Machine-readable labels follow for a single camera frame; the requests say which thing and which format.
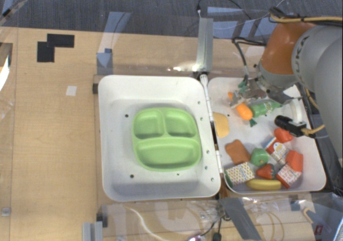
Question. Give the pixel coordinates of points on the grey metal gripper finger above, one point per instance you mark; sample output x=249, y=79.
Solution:
x=247, y=99
x=234, y=99

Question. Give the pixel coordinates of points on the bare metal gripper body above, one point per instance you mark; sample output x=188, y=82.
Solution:
x=254, y=90

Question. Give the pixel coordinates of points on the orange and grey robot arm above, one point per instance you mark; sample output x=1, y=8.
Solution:
x=316, y=58

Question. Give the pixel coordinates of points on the orange carrot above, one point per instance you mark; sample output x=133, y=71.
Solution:
x=244, y=111

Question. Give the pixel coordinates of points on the green plastic bottle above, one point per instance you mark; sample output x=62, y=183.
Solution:
x=261, y=109

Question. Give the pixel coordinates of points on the thin black and white rod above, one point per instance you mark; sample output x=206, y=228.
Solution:
x=208, y=102

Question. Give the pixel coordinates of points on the white plastic tray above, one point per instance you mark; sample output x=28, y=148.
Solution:
x=120, y=154
x=249, y=135

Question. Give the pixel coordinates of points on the red-orange rounded toy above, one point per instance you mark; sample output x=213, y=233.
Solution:
x=282, y=135

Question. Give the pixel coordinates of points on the brown biscuit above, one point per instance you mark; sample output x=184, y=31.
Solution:
x=237, y=152

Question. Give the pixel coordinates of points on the green pepper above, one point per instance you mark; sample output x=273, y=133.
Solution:
x=259, y=157

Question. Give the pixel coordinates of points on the white and orange carton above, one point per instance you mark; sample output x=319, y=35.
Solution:
x=277, y=151

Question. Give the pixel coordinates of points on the yellow patterned carton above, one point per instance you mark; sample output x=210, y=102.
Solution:
x=239, y=173

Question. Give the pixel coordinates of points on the red strawberry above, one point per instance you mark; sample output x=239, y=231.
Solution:
x=265, y=172

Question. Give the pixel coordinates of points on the plain orange carton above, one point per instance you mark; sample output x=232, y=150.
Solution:
x=294, y=160

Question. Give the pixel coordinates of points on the green divided plate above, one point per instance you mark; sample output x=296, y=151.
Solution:
x=166, y=151

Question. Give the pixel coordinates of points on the red patterned carton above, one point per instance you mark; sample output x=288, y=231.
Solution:
x=288, y=176

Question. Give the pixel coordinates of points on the yellow banana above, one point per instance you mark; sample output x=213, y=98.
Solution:
x=264, y=184

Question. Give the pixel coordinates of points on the pale wood board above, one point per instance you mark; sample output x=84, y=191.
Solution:
x=53, y=141

